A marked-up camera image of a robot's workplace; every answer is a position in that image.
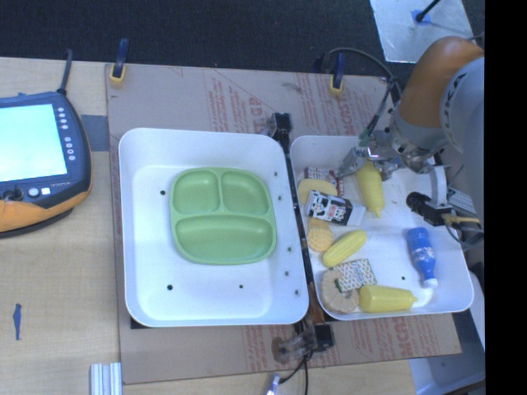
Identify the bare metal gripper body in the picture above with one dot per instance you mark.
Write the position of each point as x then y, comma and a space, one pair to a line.
393, 148

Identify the green divided plate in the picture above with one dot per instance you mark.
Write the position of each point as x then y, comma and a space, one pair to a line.
224, 229

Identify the black cylinder on white bracket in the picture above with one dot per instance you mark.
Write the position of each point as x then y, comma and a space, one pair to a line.
430, 210

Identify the white plastic tray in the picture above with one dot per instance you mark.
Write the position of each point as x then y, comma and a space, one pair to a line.
387, 253
206, 294

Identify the yellow corn cob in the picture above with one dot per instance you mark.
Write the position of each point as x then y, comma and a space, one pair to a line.
345, 248

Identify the brown cardboard board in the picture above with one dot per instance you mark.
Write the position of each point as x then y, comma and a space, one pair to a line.
197, 97

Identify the black and white milk carton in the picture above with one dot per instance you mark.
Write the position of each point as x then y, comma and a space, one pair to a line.
329, 209

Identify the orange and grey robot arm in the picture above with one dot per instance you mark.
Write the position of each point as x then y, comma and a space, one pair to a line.
436, 89

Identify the yellow waffle biscuit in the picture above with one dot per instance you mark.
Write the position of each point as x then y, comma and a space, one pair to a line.
319, 235

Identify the red and white packet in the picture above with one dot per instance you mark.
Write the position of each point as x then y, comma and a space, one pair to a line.
319, 173

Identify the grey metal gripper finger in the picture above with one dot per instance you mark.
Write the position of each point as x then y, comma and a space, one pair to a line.
390, 170
351, 164

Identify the blue bottle with white cap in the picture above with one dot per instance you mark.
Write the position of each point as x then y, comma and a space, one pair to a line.
422, 253

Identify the pale yellow round biscuit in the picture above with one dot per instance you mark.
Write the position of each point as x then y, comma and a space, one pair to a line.
313, 187

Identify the white patterned packet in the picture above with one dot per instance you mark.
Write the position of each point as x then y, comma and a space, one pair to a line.
357, 272

